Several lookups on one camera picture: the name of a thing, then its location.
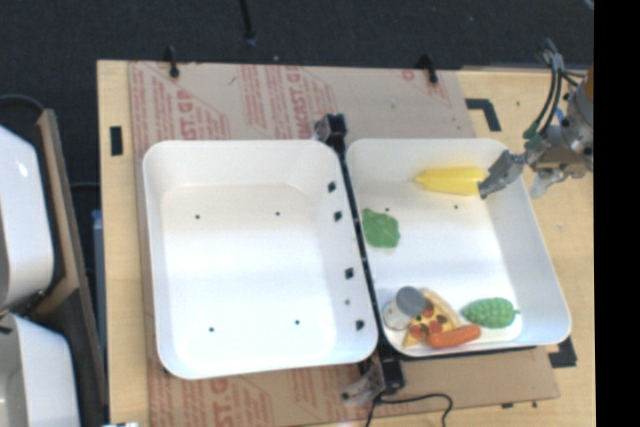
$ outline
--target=toy carrot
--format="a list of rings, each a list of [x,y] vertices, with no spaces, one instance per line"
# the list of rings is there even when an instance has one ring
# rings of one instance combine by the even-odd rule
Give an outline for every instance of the toy carrot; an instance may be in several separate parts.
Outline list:
[[[480,326],[477,324],[467,324],[466,326],[461,326],[451,331],[431,333],[427,337],[427,343],[434,349],[446,349],[448,347],[457,347],[463,343],[480,338],[480,334]]]

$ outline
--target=cardboard sheet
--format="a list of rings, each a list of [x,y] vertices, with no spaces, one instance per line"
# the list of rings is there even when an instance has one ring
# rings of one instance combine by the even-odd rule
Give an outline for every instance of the cardboard sheet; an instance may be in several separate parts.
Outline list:
[[[441,72],[432,84],[420,70],[234,64],[183,64],[179,70],[172,78],[165,63],[129,65],[152,426],[285,427],[366,418],[368,407],[341,399],[343,387],[360,377],[357,365],[204,381],[180,380],[162,368],[154,339],[141,160],[154,143],[167,139],[308,138],[315,122],[337,113],[347,122],[347,144],[365,137],[473,137],[455,74]],[[456,407],[558,396],[544,349],[415,361],[404,368],[408,385],[401,396],[444,392]],[[376,416],[444,407],[437,400],[384,406]]]

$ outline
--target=white tray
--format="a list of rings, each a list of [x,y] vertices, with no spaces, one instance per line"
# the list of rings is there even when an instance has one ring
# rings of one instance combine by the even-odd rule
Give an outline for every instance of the white tray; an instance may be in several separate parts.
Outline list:
[[[366,245],[379,308],[403,286],[429,288],[457,311],[476,299],[504,297],[521,311],[509,328],[483,329],[475,342],[449,349],[402,346],[412,357],[551,345],[571,320],[522,179],[486,200],[428,192],[415,182],[427,168],[487,170],[506,148],[487,139],[360,140],[347,162],[358,210],[387,213],[399,223],[395,249]]]
[[[0,311],[46,289],[53,267],[38,156],[0,126]]]
[[[185,379],[353,363],[378,330],[322,143],[166,141],[143,182],[157,348]]]
[[[30,320],[0,320],[0,425],[80,427],[67,341]]]

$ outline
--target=green toy vegetable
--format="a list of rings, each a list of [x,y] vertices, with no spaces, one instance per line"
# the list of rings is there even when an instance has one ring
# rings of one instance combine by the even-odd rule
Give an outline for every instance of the green toy vegetable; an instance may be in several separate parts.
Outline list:
[[[480,299],[462,309],[463,317],[469,322],[491,329],[509,327],[519,314],[520,310],[503,297]]]
[[[398,221],[387,214],[379,214],[365,208],[362,229],[367,243],[378,248],[395,248],[400,241]]]

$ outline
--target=pizza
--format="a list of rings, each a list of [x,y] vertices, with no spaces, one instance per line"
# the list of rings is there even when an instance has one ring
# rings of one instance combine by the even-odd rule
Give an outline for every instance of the pizza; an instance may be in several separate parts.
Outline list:
[[[453,331],[462,326],[459,315],[438,294],[427,288],[423,288],[422,293],[427,306],[420,315],[411,319],[402,342],[404,347],[426,342],[432,333]]]

